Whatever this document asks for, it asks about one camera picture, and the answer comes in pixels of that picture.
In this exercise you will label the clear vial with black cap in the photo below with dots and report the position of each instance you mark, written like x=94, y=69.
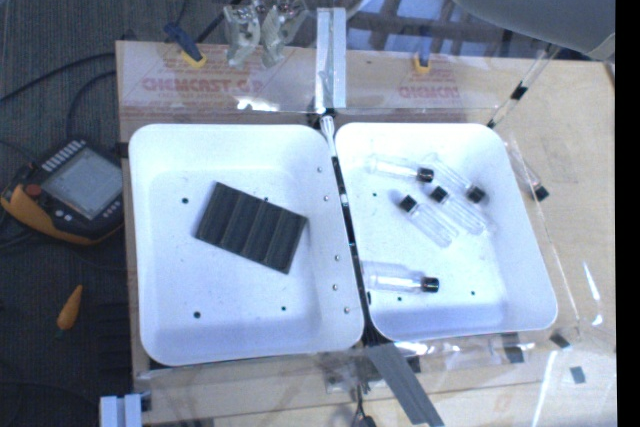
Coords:
x=400, y=279
x=462, y=215
x=400, y=167
x=430, y=225
x=457, y=180

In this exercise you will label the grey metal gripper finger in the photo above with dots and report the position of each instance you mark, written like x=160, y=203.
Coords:
x=241, y=37
x=278, y=35

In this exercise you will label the dark grey ribbed rack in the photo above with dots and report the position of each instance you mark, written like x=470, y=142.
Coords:
x=250, y=227

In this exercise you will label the brown cardboard board red print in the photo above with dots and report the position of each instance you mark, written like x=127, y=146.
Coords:
x=575, y=125

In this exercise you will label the orange carrot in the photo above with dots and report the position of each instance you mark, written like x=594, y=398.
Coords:
x=69, y=310

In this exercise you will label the white plastic tray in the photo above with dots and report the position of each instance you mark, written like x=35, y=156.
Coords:
x=450, y=305
x=235, y=315

